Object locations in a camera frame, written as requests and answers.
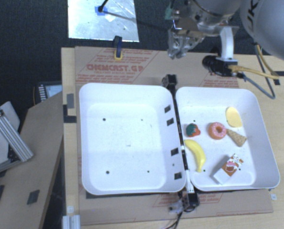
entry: toy food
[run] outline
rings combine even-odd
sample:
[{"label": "toy food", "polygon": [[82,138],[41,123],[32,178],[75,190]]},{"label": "toy food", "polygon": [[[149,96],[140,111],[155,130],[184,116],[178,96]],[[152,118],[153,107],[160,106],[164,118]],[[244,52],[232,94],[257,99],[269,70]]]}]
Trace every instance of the toy food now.
[{"label": "toy food", "polygon": [[194,140],[187,139],[184,144],[193,152],[197,161],[197,171],[201,172],[201,168],[205,164],[206,158],[203,148]]},{"label": "toy food", "polygon": [[238,111],[234,107],[229,107],[226,110],[226,119],[230,126],[232,127],[242,127],[243,123]]},{"label": "toy food", "polygon": [[243,146],[247,138],[243,135],[240,135],[232,130],[227,129],[228,136],[239,146]]},{"label": "toy food", "polygon": [[200,130],[198,129],[198,126],[196,124],[189,124],[186,127],[185,131],[189,137],[200,135]]},{"label": "toy food", "polygon": [[224,136],[227,134],[227,130],[224,127],[223,124],[219,122],[214,122],[209,127],[209,135],[211,138],[219,140],[224,138]]},{"label": "toy food", "polygon": [[241,160],[236,154],[233,154],[231,158],[214,174],[213,177],[220,184],[224,184],[237,171],[237,169],[239,169],[242,163],[243,160]]}]

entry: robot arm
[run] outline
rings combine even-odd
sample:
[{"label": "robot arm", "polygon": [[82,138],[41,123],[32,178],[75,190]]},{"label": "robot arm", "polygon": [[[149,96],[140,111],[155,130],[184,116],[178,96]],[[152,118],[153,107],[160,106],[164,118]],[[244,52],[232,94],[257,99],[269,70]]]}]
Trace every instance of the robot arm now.
[{"label": "robot arm", "polygon": [[229,60],[237,27],[229,26],[228,21],[238,9],[244,28],[254,40],[284,59],[284,0],[188,0],[183,8],[172,11],[168,55],[181,58],[206,36],[221,36],[220,60]]}]

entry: cardboard sheet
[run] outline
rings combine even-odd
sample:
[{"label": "cardboard sheet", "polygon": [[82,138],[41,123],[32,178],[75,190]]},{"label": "cardboard sheet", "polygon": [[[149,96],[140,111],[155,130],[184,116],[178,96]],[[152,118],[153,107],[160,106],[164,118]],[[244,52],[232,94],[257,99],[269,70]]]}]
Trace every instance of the cardboard sheet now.
[{"label": "cardboard sheet", "polygon": [[[110,48],[75,48],[76,92],[89,82],[160,85],[162,78],[176,74],[178,85],[204,87],[238,87],[235,78],[222,78],[209,74],[199,63],[208,54],[195,54],[194,59],[184,57],[171,60],[166,52],[123,50],[123,60],[115,61]],[[178,200],[177,194],[137,194],[121,196],[93,196],[81,183],[81,147],[79,103],[76,97],[78,137],[79,214],[82,225],[108,224],[134,221],[174,219],[168,206]],[[249,190],[220,193],[201,193],[200,206],[184,218],[273,212],[268,190]]]}]

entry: toy banana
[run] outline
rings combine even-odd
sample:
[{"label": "toy banana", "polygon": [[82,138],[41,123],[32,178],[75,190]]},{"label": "toy banana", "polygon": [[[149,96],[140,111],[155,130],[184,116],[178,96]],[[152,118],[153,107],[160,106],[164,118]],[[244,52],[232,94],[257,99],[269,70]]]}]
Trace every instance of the toy banana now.
[{"label": "toy banana", "polygon": [[201,168],[206,160],[203,148],[197,142],[191,139],[185,140],[184,144],[194,153],[197,160],[197,171],[201,172]]}]

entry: yellow cable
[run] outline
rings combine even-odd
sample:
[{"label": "yellow cable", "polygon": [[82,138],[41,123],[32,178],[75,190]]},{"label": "yellow cable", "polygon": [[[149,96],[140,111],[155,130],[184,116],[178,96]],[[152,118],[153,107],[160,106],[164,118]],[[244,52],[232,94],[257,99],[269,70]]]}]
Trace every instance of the yellow cable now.
[{"label": "yellow cable", "polygon": [[265,58],[264,58],[264,56],[263,56],[263,54],[262,54],[262,52],[261,52],[260,45],[256,45],[256,49],[257,49],[258,55],[260,56],[260,58],[262,59],[264,65],[265,65],[266,68],[270,71],[270,73],[271,73],[272,75],[279,76],[279,75],[278,75],[275,71],[273,71],[273,70],[270,68],[270,66],[267,64],[267,62],[266,62],[266,60],[265,60]]},{"label": "yellow cable", "polygon": [[245,72],[250,72],[250,73],[257,74],[257,75],[261,75],[261,76],[264,76],[264,77],[267,77],[267,78],[271,78],[271,79],[274,79],[274,80],[279,79],[278,75],[266,74],[266,73],[263,73],[263,72],[260,72],[260,71],[254,70],[254,69],[242,67],[242,66],[239,66],[239,65],[229,65],[228,68],[230,70],[232,70],[232,73],[236,73],[236,72],[239,72],[239,71],[245,71]]}]

